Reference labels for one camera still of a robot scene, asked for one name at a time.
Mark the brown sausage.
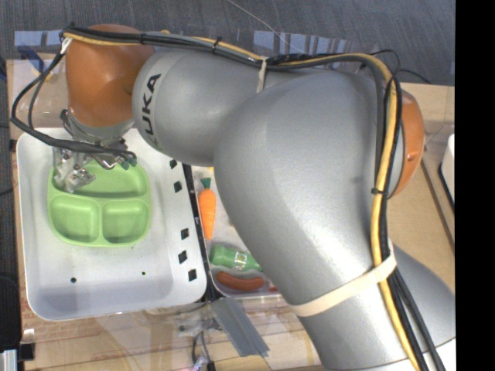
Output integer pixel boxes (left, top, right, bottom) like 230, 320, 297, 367
214, 271, 266, 292

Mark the white plastic tray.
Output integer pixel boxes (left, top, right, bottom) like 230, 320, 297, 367
15, 127, 208, 322
190, 164, 295, 299

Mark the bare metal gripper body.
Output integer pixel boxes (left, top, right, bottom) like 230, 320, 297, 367
51, 108, 129, 195

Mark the orange carrot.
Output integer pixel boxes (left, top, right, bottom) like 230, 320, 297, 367
197, 176, 218, 241

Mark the green divided plate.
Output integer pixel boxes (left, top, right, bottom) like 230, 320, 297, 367
46, 159, 152, 248

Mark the green bottle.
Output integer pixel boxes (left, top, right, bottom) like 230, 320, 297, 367
209, 243, 265, 274

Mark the brown cardboard board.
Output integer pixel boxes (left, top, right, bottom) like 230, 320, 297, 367
5, 57, 456, 371

